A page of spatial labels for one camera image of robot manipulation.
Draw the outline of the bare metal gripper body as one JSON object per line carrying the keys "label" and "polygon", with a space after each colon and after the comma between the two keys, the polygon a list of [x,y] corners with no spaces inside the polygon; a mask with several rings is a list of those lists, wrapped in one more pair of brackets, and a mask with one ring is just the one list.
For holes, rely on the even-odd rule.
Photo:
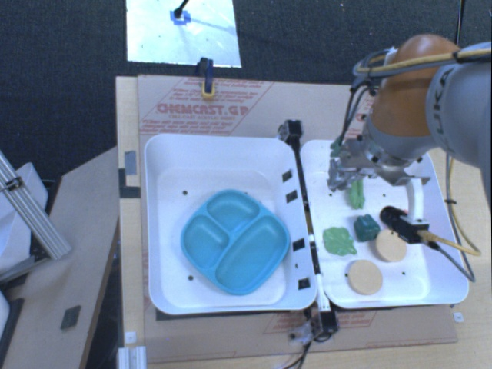
{"label": "bare metal gripper body", "polygon": [[340,171],[360,169],[362,179],[379,177],[393,186],[405,185],[409,181],[409,174],[405,171],[409,162],[391,156],[370,136],[346,140],[337,161]]}

